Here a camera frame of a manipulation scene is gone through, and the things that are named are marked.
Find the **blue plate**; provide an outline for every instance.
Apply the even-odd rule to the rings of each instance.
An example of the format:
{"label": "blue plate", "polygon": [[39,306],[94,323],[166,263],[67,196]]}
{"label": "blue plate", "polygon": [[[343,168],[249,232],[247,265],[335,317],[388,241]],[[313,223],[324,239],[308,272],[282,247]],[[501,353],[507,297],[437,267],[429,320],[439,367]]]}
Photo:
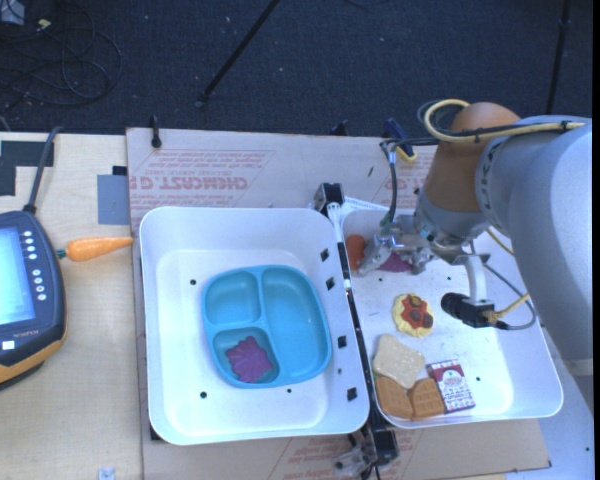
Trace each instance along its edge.
{"label": "blue plate", "polygon": [[241,388],[309,380],[331,359],[324,309],[309,278],[284,265],[247,267],[209,280],[202,318],[218,371]]}

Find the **screen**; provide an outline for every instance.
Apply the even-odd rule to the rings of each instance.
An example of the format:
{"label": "screen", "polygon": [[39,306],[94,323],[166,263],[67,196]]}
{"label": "screen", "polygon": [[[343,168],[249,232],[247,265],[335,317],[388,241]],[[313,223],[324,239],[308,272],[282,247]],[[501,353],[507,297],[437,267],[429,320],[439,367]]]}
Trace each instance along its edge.
{"label": "screen", "polygon": [[0,325],[35,317],[18,229],[0,229]]}

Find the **orange carrot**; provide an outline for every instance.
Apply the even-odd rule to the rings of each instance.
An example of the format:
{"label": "orange carrot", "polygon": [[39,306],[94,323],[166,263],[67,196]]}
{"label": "orange carrot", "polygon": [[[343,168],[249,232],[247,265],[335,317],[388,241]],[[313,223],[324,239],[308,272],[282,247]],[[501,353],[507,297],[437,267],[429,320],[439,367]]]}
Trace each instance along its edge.
{"label": "orange carrot", "polygon": [[76,238],[67,244],[64,251],[58,251],[58,256],[66,256],[73,261],[87,261],[132,243],[133,238],[129,236]]}

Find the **black pole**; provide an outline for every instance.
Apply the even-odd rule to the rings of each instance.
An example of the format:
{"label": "black pole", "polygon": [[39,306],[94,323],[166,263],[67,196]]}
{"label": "black pole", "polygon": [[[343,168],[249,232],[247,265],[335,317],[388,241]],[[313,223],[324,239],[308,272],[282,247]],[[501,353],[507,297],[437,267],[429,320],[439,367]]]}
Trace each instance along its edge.
{"label": "black pole", "polygon": [[218,74],[216,74],[216,76],[213,77],[213,80],[211,80],[211,82],[209,83],[207,88],[200,93],[200,95],[198,96],[198,101],[196,101],[196,103],[195,103],[196,108],[203,107],[209,101],[209,95],[213,92],[213,89],[215,89],[216,85],[218,85],[220,83],[220,80],[222,80],[222,77],[227,73],[227,71],[229,71],[231,66],[233,66],[233,63],[238,59],[238,57],[243,52],[243,50],[247,47],[247,45],[249,44],[251,39],[253,39],[253,36],[256,35],[256,32],[258,32],[258,30],[260,29],[262,24],[266,21],[266,19],[273,12],[276,5],[278,5],[280,3],[280,1],[281,0],[271,0],[269,5],[267,6],[267,8],[264,10],[264,12],[258,18],[258,21],[256,21],[255,24],[253,25],[253,27],[251,27],[251,30],[249,30],[249,33],[244,37],[242,42],[238,45],[238,47],[235,49],[235,51],[227,59],[227,61],[224,63],[224,66],[222,66],[220,71],[218,71]]}
{"label": "black pole", "polygon": [[571,24],[569,19],[569,11],[571,8],[571,0],[564,0],[562,5],[562,18],[560,19],[560,34],[558,36],[558,46],[556,47],[556,56],[553,61],[553,75],[551,77],[551,88],[549,89],[549,99],[545,114],[549,115],[553,112],[553,100],[556,95],[558,86],[558,76],[560,74],[560,64],[562,62],[562,50],[564,49],[564,39],[567,34],[567,29]]}

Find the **white tray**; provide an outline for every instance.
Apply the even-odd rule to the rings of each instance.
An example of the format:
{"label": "white tray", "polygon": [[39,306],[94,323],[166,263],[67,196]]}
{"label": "white tray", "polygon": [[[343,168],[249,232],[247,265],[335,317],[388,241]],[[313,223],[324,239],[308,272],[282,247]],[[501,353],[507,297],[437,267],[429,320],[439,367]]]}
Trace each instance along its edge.
{"label": "white tray", "polygon": [[[145,215],[139,238],[149,418],[165,441],[344,434],[364,425],[369,397],[335,230],[325,216],[309,209],[161,207]],[[241,389],[213,362],[201,294],[216,274],[272,264],[294,267],[313,282],[332,356],[308,381]]]}
{"label": "white tray", "polygon": [[[343,222],[345,237],[353,233],[367,240],[379,231],[386,211],[358,210]],[[489,264],[512,280],[519,280],[514,259],[484,236],[476,241],[479,253],[492,254]],[[486,273],[487,290],[496,310],[507,307],[517,295],[502,281]],[[541,418],[557,413],[563,401],[562,387],[544,334],[536,322],[525,330],[504,331],[494,328],[474,329],[463,324],[440,307],[447,292],[469,295],[469,280],[464,267],[451,266],[441,259],[427,264],[424,272],[392,273],[376,270],[366,276],[352,276],[352,286],[365,346],[372,361],[382,334],[396,336],[420,351],[428,363],[458,359],[469,389],[476,402],[471,409],[421,420],[407,420],[389,414],[385,418],[400,428],[422,428],[457,423],[519,418]],[[391,315],[394,298],[415,293],[434,310],[431,334],[415,338],[397,330]],[[519,325],[531,318],[526,305],[519,306],[504,318]],[[419,377],[426,377],[423,369]]]}

